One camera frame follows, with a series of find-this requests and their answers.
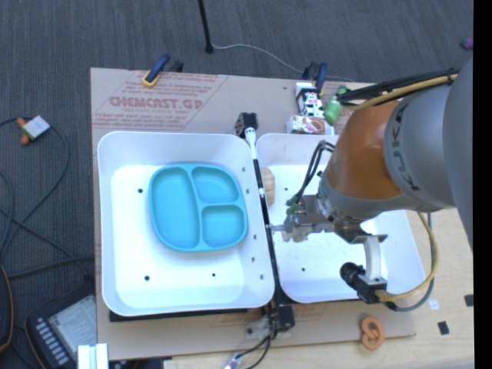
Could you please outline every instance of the yellow cable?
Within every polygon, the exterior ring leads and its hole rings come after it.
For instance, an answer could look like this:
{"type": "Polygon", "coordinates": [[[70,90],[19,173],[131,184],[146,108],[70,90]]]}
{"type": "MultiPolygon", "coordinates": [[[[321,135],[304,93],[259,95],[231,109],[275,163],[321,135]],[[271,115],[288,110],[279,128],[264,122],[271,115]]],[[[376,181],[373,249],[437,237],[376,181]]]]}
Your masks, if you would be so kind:
{"type": "Polygon", "coordinates": [[[375,291],[375,294],[379,297],[380,302],[395,302],[395,301],[399,301],[400,299],[408,298],[411,295],[415,294],[416,292],[418,292],[418,291],[422,290],[423,288],[425,288],[426,286],[428,286],[429,283],[434,278],[434,275],[436,274],[437,263],[439,262],[439,253],[437,251],[436,238],[434,237],[434,233],[432,232],[431,227],[429,227],[429,224],[425,220],[424,215],[421,214],[420,212],[418,212],[417,214],[418,214],[419,218],[421,218],[422,224],[424,225],[424,227],[425,227],[425,229],[429,235],[430,244],[434,248],[434,266],[430,270],[430,273],[427,276],[427,278],[419,286],[417,286],[413,290],[410,290],[410,291],[402,293],[402,294],[392,294],[392,293],[389,293],[385,290],[375,291]]]}
{"type": "Polygon", "coordinates": [[[426,81],[417,82],[412,85],[404,86],[403,88],[399,88],[397,90],[390,91],[385,95],[380,95],[378,97],[369,98],[368,100],[361,102],[357,105],[344,105],[346,109],[350,109],[351,111],[358,111],[359,109],[367,108],[375,106],[376,104],[380,104],[385,102],[386,100],[393,99],[398,96],[406,95],[407,93],[411,93],[413,91],[421,90],[423,88],[429,88],[430,86],[442,85],[444,83],[449,82],[450,80],[456,79],[458,74],[452,74],[450,76],[444,75],[441,77],[436,77],[432,79],[428,79],[426,81]]]}

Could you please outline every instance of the device screen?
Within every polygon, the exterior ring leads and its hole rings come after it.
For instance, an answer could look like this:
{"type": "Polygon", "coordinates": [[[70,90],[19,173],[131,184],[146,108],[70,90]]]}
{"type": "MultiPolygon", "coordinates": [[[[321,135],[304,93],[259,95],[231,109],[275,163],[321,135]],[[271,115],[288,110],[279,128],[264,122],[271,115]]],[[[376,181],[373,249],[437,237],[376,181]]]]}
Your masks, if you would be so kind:
{"type": "Polygon", "coordinates": [[[95,344],[97,336],[96,306],[93,294],[48,318],[48,323],[60,337],[71,357],[76,360],[77,348],[95,344]]]}

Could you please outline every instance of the cardboard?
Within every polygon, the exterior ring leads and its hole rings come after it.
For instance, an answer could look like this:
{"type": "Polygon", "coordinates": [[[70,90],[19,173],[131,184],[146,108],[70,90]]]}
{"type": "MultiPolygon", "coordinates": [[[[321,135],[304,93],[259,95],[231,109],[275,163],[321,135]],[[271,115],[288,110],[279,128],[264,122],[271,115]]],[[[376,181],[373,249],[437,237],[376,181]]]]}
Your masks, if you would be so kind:
{"type": "MultiPolygon", "coordinates": [[[[242,112],[258,115],[258,137],[269,132],[285,133],[286,121],[298,113],[296,81],[165,72],[156,86],[149,89],[141,85],[144,74],[119,69],[91,70],[98,343],[108,344],[110,360],[252,347],[258,340],[247,339],[245,326],[261,318],[259,308],[228,314],[110,321],[110,312],[101,296],[101,209],[96,152],[101,138],[111,131],[234,134],[234,123],[242,112]]],[[[330,98],[340,85],[344,83],[326,82],[323,98],[330,98]]],[[[341,115],[334,127],[335,134],[340,133],[349,115],[347,111],[341,115]]],[[[415,334],[408,313],[395,313],[382,305],[360,301],[295,304],[294,314],[296,325],[279,336],[274,347],[358,340],[360,320],[368,314],[383,323],[387,337],[415,334]]]]}

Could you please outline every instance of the black electronic device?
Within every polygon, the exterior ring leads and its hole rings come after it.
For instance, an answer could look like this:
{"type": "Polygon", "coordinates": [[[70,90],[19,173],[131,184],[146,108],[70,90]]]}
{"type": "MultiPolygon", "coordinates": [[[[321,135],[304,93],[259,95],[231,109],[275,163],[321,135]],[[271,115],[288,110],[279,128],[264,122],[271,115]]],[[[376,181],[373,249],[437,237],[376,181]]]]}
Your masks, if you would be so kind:
{"type": "Polygon", "coordinates": [[[7,274],[0,265],[0,353],[10,344],[13,328],[12,293],[10,292],[7,274]]]}
{"type": "MultiPolygon", "coordinates": [[[[84,284],[33,311],[25,322],[29,344],[44,369],[76,369],[79,345],[97,343],[95,286],[84,284]]],[[[137,361],[115,361],[111,369],[130,369],[137,361]]]]}

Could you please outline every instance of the black metal bar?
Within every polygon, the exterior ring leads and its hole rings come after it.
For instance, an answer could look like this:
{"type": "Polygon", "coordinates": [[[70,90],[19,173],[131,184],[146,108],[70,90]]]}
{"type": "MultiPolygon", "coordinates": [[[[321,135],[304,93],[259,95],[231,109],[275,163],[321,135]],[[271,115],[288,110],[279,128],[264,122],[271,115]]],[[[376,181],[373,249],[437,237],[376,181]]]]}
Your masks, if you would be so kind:
{"type": "Polygon", "coordinates": [[[200,8],[201,23],[203,25],[203,30],[205,33],[205,41],[207,42],[207,44],[205,46],[205,51],[207,53],[212,53],[214,51],[214,47],[212,46],[212,43],[210,42],[210,34],[208,32],[207,15],[205,14],[205,7],[203,5],[203,0],[198,0],[198,7],[200,8]]]}

